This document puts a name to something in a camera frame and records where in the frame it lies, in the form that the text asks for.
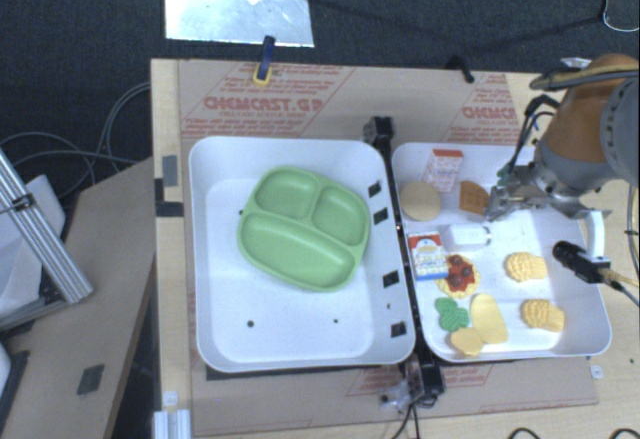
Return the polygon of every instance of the wooden edge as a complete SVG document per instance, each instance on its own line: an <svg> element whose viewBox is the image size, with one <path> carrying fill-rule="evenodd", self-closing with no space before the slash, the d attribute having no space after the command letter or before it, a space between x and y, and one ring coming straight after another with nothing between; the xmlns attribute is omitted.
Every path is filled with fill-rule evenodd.
<svg viewBox="0 0 640 439"><path fill-rule="evenodd" d="M164 200L183 202L180 164L178 62L151 61L154 178L163 178L163 159L176 157L177 184L164 186ZM156 217L156 283L162 410L191 407L189 317L184 218Z"/></svg>

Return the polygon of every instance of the green divided plate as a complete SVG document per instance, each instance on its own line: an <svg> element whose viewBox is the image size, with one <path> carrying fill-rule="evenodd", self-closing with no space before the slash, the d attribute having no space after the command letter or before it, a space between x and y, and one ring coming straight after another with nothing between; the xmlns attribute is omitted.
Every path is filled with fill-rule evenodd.
<svg viewBox="0 0 640 439"><path fill-rule="evenodd" d="M351 280L368 238L369 208L360 196L295 167L262 177L238 227L238 246L250 263L316 291Z"/></svg>

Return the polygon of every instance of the metal profile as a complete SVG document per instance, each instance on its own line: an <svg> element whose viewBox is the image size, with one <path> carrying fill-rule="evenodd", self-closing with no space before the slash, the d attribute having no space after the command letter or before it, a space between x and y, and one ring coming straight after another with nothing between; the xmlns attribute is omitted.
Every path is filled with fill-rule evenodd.
<svg viewBox="0 0 640 439"><path fill-rule="evenodd" d="M75 304L93 287L71 260L37 203L28 196L26 186L0 149L0 210L11 217L65 301Z"/></svg>

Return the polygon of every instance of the white tray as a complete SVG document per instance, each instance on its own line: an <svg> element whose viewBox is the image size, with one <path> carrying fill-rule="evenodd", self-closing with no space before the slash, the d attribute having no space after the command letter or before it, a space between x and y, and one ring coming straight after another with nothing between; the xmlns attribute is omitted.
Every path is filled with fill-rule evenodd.
<svg viewBox="0 0 640 439"><path fill-rule="evenodd" d="M293 286L246 261L239 212L260 177L289 165L360 195L372 219L353 279L336 292ZM204 361L223 372L394 364L415 343L402 257L381 156L356 141L210 137L189 156L196 282L196 337ZM381 191L369 197L369 187ZM385 287L383 277L397 274Z"/></svg>
<svg viewBox="0 0 640 439"><path fill-rule="evenodd" d="M597 285L589 285L556 261L551 250L556 242L566 240L584 247L580 225L551 207L532 211L516 211L492 223L483 217L459 209L460 182L470 180L489 191L497 181L496 172L511 158L513 148L454 144L417 144L400 146L393 156L393 170L398 190L409 181L422 178L433 148L459 149L464 154L457 183L450 193L440 194L442 212L432 222L417 222L403 215L406 234L439 231L450 224L465 222L488 226L492 234L489 246L460 254L473 261L480 272L480 284L473 295L488 293L498 302L507 324L509 340L498 345L485 345L477 357L466 357L451 346L449 333L440 328L435 300L446 295L434 281L417 281L416 294L424 337L439 357L451 362L499 361L534 357L596 355L604 352L611 341L611 326ZM523 149L519 164L533 156L531 148ZM527 251L545 258L549 276L543 280L518 283L506 275L505 258L514 252ZM469 310L470 299L456 299ZM532 329L520 317L520 306L526 299L545 298L566 313L565 330L561 333Z"/></svg>

